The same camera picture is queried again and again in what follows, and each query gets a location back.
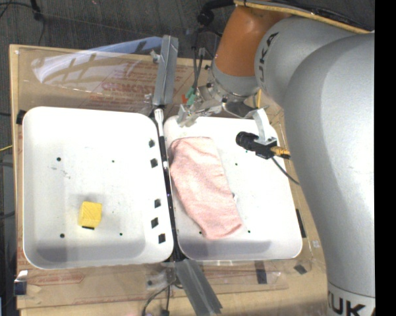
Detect black cylinder on white bracket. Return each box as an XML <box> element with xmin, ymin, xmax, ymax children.
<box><xmin>235</xmin><ymin>107</ymin><xmax>279</xmax><ymax>160</ymax></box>

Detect yellow cube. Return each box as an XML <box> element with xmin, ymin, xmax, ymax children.
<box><xmin>78</xmin><ymin>201</ymin><xmax>103</xmax><ymax>230</ymax></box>

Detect white plastic tray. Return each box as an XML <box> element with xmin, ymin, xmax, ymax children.
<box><xmin>21</xmin><ymin>105</ymin><xmax>175</xmax><ymax>271</ymax></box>
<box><xmin>163</xmin><ymin>115</ymin><xmax>304</xmax><ymax>262</ymax></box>

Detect brown cardboard board red print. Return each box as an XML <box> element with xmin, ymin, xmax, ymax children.
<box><xmin>9</xmin><ymin>43</ymin><xmax>327</xmax><ymax>311</ymax></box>

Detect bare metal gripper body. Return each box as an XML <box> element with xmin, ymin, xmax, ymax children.
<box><xmin>188</xmin><ymin>83</ymin><xmax>252</xmax><ymax>116</ymax></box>

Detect thin black and white rod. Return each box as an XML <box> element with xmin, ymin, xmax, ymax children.
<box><xmin>154</xmin><ymin>108</ymin><xmax>185</xmax><ymax>263</ymax></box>

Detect pink towel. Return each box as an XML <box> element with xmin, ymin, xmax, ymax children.
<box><xmin>168</xmin><ymin>136</ymin><xmax>245</xmax><ymax>241</ymax></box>

